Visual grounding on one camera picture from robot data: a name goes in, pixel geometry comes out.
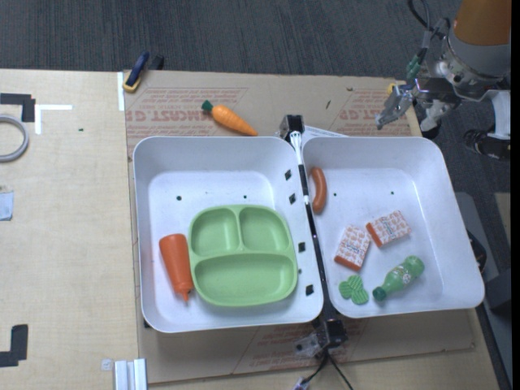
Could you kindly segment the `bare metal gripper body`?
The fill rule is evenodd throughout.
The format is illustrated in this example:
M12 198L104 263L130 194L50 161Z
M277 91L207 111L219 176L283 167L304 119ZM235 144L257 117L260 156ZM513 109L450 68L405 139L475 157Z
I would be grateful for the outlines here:
M427 59L414 78L414 95L421 102L481 102L505 90L504 78L479 75L455 58Z

